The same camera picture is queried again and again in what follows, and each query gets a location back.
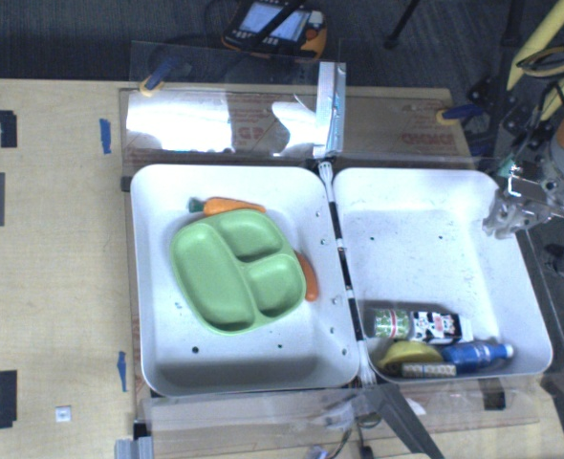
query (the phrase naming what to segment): blue bottle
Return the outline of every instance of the blue bottle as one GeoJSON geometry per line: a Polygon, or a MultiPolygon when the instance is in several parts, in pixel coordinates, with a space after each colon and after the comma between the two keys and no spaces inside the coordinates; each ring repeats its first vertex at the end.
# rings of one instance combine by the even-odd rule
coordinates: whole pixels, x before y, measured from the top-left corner
{"type": "Polygon", "coordinates": [[[441,354],[444,361],[456,365],[456,372],[460,374],[488,367],[497,359],[509,359],[513,356],[513,347],[508,343],[469,341],[444,347],[441,354]]]}

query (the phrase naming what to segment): green plate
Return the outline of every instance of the green plate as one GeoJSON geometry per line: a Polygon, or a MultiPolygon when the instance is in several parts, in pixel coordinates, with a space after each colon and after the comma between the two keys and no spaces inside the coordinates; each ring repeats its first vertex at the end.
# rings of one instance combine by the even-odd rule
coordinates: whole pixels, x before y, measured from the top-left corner
{"type": "Polygon", "coordinates": [[[294,250],[265,214],[241,209],[180,229],[171,243],[176,280],[197,318],[225,335],[275,321],[303,300],[294,250]]]}

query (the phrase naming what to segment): bottle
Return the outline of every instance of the bottle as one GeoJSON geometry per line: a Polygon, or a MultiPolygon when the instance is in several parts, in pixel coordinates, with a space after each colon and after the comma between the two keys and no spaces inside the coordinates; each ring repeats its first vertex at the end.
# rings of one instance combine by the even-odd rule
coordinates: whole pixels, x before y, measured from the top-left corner
{"type": "Polygon", "coordinates": [[[497,359],[510,359],[513,356],[513,347],[508,343],[472,341],[444,347],[440,353],[444,361],[456,365],[456,371],[460,374],[488,367],[497,359]]]}
{"type": "Polygon", "coordinates": [[[453,313],[371,308],[365,326],[368,337],[381,339],[406,339],[432,345],[473,340],[470,321],[453,313]]]}

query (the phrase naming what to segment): gray floor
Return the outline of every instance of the gray floor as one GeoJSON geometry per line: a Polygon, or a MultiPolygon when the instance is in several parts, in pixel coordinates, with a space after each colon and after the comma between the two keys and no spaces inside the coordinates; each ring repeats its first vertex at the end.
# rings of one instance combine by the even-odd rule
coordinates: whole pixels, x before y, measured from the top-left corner
{"type": "MultiPolygon", "coordinates": [[[[186,44],[217,46],[215,36],[234,4],[208,6],[211,1],[0,0],[0,78],[127,79],[132,41],[183,36],[186,44]]],[[[556,1],[527,0],[523,39],[556,1]]],[[[385,50],[383,38],[408,2],[310,0],[328,17],[323,58],[347,62],[351,85],[445,87],[456,103],[466,103],[467,90],[498,71],[510,0],[423,0],[399,46],[385,50]]],[[[564,27],[555,42],[564,42],[564,27]]],[[[539,87],[523,78],[514,93],[536,100],[539,87]]],[[[480,127],[479,121],[467,127],[467,138],[480,127]]],[[[564,424],[564,278],[543,261],[545,246],[564,246],[564,221],[555,219],[519,239],[555,350],[544,387],[555,395],[564,424]]]]}

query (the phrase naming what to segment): green can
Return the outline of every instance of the green can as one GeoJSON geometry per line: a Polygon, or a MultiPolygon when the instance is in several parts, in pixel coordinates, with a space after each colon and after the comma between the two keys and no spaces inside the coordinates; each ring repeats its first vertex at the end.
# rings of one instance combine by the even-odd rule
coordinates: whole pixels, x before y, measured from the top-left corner
{"type": "Polygon", "coordinates": [[[374,311],[374,336],[381,339],[407,339],[411,331],[411,318],[407,311],[374,311]]]}

